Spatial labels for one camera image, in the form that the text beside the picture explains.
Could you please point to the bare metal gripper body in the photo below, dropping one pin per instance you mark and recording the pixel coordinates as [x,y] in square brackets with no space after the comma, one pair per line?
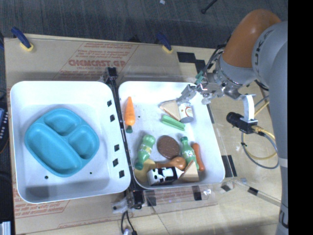
[211,87]

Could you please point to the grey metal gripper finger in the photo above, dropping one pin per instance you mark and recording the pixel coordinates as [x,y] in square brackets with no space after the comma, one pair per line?
[190,89]
[183,97]

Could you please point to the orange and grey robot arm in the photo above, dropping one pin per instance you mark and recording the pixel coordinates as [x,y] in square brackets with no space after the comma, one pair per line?
[271,65]

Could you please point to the small white can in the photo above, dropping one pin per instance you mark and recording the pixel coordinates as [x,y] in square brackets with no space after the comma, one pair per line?
[185,112]

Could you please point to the tan sandwich triangle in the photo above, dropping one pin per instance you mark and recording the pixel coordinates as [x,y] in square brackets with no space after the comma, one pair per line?
[171,108]

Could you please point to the green celery stick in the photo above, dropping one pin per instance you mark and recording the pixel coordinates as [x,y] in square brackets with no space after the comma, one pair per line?
[172,123]

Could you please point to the white plastic tray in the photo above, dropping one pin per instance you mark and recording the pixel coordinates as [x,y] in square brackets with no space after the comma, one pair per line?
[102,141]
[149,99]

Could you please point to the brown oval biscuit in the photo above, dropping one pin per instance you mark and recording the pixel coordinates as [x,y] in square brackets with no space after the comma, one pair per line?
[168,147]

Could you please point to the orange carrot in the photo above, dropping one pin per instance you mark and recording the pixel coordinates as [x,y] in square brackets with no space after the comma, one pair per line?
[129,112]

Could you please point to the green bottle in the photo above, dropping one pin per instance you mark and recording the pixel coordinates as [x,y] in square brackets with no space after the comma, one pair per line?
[188,153]
[144,150]

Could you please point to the orange sausage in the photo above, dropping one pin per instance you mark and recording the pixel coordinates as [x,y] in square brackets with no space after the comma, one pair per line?
[198,155]

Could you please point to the brown chicken drumstick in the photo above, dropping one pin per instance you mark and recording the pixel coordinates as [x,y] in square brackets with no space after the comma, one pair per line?
[177,163]

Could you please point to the thin black rod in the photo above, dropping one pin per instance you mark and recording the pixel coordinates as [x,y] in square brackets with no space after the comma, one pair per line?
[120,121]

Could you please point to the tan bread wedge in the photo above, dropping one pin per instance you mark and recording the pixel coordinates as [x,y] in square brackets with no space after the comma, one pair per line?
[192,173]

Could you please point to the black and white milk carton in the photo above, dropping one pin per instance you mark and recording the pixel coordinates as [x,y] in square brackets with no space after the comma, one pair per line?
[162,176]

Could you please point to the pale yellow bread slice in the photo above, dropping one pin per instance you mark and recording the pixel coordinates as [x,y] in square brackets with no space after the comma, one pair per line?
[141,171]

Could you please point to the brown cardboard board red print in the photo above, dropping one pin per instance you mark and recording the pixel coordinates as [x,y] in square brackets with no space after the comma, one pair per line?
[61,55]

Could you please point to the blue divided plate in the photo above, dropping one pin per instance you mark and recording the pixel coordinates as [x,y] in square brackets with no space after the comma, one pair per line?
[53,146]

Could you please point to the black cylinder on white bracket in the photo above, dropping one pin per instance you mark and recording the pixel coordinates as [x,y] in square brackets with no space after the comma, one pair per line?
[240,121]

